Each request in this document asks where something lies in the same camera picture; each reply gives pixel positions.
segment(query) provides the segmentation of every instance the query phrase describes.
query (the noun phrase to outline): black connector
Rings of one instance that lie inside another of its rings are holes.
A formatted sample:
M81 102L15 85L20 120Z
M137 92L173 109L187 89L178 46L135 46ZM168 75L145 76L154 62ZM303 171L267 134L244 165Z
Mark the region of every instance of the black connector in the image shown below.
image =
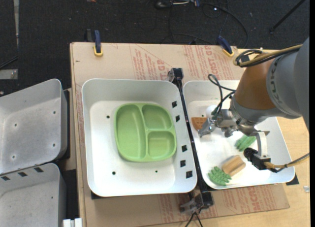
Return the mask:
M270 158L264 158L262 159L258 155L258 151L253 148L246 148L244 150L244 156L248 161L250 161L257 169L259 170L265 170L267 167L265 166L264 162L270 162Z

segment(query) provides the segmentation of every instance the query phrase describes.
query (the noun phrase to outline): green plate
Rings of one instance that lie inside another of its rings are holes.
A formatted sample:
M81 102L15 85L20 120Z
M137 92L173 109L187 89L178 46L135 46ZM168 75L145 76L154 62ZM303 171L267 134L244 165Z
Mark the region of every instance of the green plate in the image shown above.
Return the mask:
M176 134L170 113L160 105L128 103L114 118L120 155L131 162L165 160L176 152Z

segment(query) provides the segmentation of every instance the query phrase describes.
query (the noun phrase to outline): table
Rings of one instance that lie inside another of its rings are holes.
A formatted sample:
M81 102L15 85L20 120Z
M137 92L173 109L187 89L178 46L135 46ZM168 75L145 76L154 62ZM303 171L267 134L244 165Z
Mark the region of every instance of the table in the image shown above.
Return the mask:
M172 67L183 69L185 81L206 80L209 73L215 74L219 80L239 80L243 69L233 66L231 58L222 53L219 46L103 43L102 48L103 57L98 58L94 56L93 43L75 42L70 45L78 200L83 224L85 227L183 227L187 218L179 218L182 222L172 223L176 217L168 215L161 218L159 212L161 200L175 200L173 195L91 199L86 177L85 145L82 141L82 84L90 78L165 80ZM236 54L239 52L236 47L233 50ZM309 133L302 118L279 118L278 122L293 160L309 152ZM201 220L203 226L310 226L310 193L307 189L310 186L309 161L296 166L296 174L299 184L270 185L276 186L280 192L284 191L287 202L286 199L282 202L275 200L275 204L277 201L283 204L280 207L282 209L206 218ZM199 226L199 223L195 220L190 225Z

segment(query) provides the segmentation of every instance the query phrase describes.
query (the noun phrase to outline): black floor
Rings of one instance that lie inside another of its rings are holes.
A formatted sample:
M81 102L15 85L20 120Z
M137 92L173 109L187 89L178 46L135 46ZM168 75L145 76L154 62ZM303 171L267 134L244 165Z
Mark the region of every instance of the black floor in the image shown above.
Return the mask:
M86 29L102 42L213 44L220 34L239 48L281 49L310 35L310 0L270 34L300 0L199 0L156 9L157 0L20 0L16 47L13 0L0 0L0 64L18 68L19 80L0 80L8 94L51 78L70 87L69 44Z

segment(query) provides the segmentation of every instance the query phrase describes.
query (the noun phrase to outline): cardboard sheet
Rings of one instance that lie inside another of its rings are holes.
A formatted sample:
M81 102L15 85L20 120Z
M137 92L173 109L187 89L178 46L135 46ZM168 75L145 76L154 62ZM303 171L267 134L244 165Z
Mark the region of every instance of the cardboard sheet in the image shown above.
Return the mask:
M219 46L103 43L104 54L96 57L93 45L76 42L70 46L80 144L77 157L82 164L81 203L87 227L138 227L187 221L190 215L179 211L179 206L189 200L186 194L92 199L87 183L82 85L91 78L165 80L173 67L183 69L185 82L206 80L209 73L219 80L239 80L243 69L234 66L232 58ZM212 196L215 204L201 212L201 219L289 207L282 184L213 191Z

